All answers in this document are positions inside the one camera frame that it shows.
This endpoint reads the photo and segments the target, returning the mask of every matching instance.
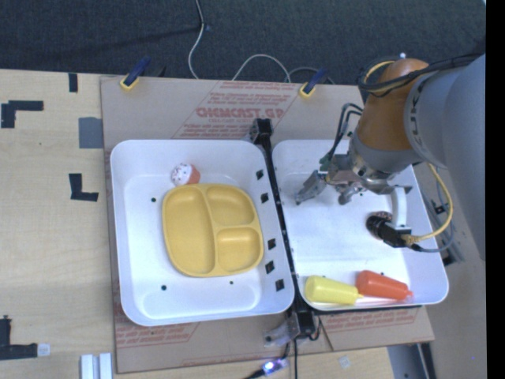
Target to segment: yellow divided plate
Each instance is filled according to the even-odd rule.
[[[226,276],[256,267],[263,235],[253,201],[235,186],[190,184],[163,199],[163,234],[174,267],[189,276]]]

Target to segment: blue clip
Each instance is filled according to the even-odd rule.
[[[312,78],[300,87],[300,95],[309,98],[315,91],[316,84],[324,83],[327,79],[327,70],[319,69]]]
[[[144,56],[130,72],[119,82],[125,90],[131,90],[139,81],[139,76],[147,69],[151,58]]]

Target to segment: white tray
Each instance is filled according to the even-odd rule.
[[[162,203],[174,188],[170,173],[179,163],[194,164],[200,182],[237,186],[252,198],[264,236],[264,257],[257,267],[197,278],[170,263]],[[245,141],[124,141],[112,151],[110,167],[121,302],[130,320],[170,325],[281,313],[291,305],[294,284],[258,147]],[[268,201],[262,201],[264,194]]]
[[[342,141],[338,153],[345,153],[348,141]],[[273,162],[280,188],[282,209],[292,249],[294,268],[301,295],[305,298],[308,276],[326,276],[354,285],[363,269],[383,273],[406,283],[413,298],[399,302],[384,298],[360,298],[353,306],[307,303],[318,310],[351,310],[390,306],[426,305],[444,300],[448,282],[438,253],[419,253],[394,249],[373,238],[365,227],[370,212],[391,212],[391,197],[364,192],[351,202],[339,205],[338,193],[331,186],[313,199],[296,205],[294,194],[310,174],[319,169],[333,141],[283,141],[275,146]],[[403,171],[392,184],[412,186],[407,194],[407,223],[414,235],[432,231],[412,167]],[[436,248],[434,238],[420,243]]]

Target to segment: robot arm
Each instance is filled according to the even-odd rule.
[[[378,81],[369,84],[382,68]],[[393,193],[397,187],[388,182],[410,164],[447,168],[485,260],[485,54],[432,65],[416,59],[376,62],[364,71],[359,87],[369,97],[349,151],[331,154],[324,184],[337,188],[344,205],[360,190]],[[297,202],[322,190],[321,179],[312,180],[317,189],[305,186]],[[391,237],[405,238],[391,221],[379,222],[371,221],[371,230],[384,227]]]

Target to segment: cardboard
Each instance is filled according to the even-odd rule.
[[[145,328],[132,323],[119,301],[110,152],[128,139],[247,139],[254,118],[270,118],[273,145],[287,139],[333,139],[342,106],[361,104],[357,88],[318,85],[310,98],[300,84],[205,81],[142,77],[121,89],[121,77],[102,77],[111,272],[117,371],[127,373],[279,357],[284,347],[265,347],[264,333],[283,313],[223,321]],[[350,130],[356,119],[351,118]],[[300,344],[300,354],[382,347],[433,340],[424,307],[322,316],[324,333]]]

